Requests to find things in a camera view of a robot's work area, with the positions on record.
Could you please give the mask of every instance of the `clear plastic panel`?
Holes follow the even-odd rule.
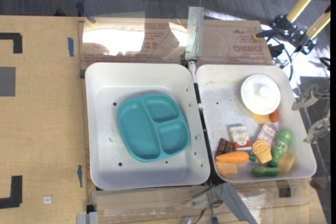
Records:
[[[235,201],[218,186],[93,191],[98,223],[326,223],[313,185],[295,179],[233,184]]]
[[[260,22],[203,7],[137,1],[85,0],[81,69],[94,62],[272,65]]]

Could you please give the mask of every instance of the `white lid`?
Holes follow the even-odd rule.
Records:
[[[272,113],[280,103],[278,86],[263,74],[247,77],[241,85],[240,94],[246,108],[258,115]]]

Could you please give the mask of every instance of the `teal divided plate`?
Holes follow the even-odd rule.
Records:
[[[190,142],[188,125],[176,102],[164,94],[148,94],[124,101],[117,120],[129,153],[142,162],[168,158]]]

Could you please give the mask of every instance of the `small carton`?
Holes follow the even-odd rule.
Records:
[[[272,148],[277,133],[278,132],[268,124],[263,124],[256,140],[265,141],[266,144]]]
[[[251,151],[251,142],[244,126],[235,126],[228,128],[232,147],[236,151]]]

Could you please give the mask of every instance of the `small label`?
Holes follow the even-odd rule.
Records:
[[[282,151],[287,151],[287,148],[288,148],[288,146],[283,141],[279,141],[279,140],[274,142],[274,147]]]
[[[45,195],[43,196],[43,203],[44,204],[51,204],[53,202],[52,195]]]

